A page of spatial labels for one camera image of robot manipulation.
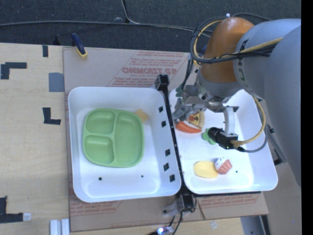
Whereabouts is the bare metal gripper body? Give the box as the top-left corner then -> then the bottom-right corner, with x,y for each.
181,85 -> 231,113

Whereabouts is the toy pizza slice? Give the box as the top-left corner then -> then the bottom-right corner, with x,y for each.
187,111 -> 206,129

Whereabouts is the orange toy carrot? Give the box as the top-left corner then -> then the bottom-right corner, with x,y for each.
175,120 -> 203,134

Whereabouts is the green toy broccoli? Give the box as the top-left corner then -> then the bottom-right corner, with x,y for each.
201,128 -> 217,145

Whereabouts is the thin black rod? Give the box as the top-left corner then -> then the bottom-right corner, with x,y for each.
162,89 -> 187,196

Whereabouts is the yellow toy biscuit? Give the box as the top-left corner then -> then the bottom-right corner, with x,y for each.
134,109 -> 150,123

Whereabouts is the yellow oval toy chip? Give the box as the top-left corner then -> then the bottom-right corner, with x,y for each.
193,160 -> 219,179

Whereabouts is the pink toy cupcake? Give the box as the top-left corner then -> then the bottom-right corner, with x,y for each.
214,157 -> 233,175

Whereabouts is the green divided plate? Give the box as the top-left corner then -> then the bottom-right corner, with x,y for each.
82,107 -> 146,168

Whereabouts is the white plastic tray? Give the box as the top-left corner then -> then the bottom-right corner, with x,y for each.
168,87 -> 279,195
67,86 -> 182,203

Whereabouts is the brown cardboard board, red print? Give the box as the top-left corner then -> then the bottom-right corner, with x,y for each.
63,47 -> 269,233

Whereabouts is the black block with thin wires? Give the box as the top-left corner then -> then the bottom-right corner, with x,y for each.
155,74 -> 170,92
180,193 -> 197,212

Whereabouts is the black cylinder on white bracket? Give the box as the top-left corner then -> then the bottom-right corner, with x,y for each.
207,106 -> 239,150

